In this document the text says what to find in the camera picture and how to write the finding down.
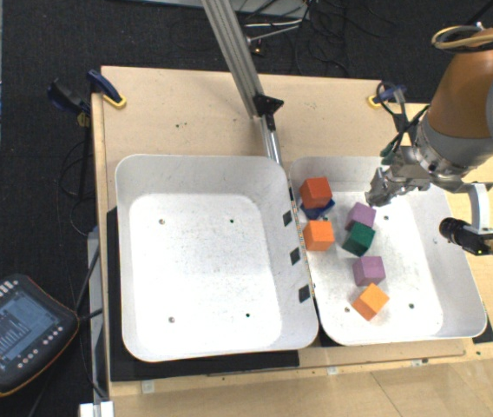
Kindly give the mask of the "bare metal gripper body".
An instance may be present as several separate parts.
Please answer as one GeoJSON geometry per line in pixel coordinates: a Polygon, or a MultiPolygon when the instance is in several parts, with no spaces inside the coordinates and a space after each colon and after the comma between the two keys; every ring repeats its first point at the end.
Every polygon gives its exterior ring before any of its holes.
{"type": "Polygon", "coordinates": [[[457,192],[471,170],[472,167],[455,164],[440,156],[432,147],[401,146],[385,171],[384,187],[388,192],[409,192],[414,189],[425,191],[435,185],[457,192]]]}

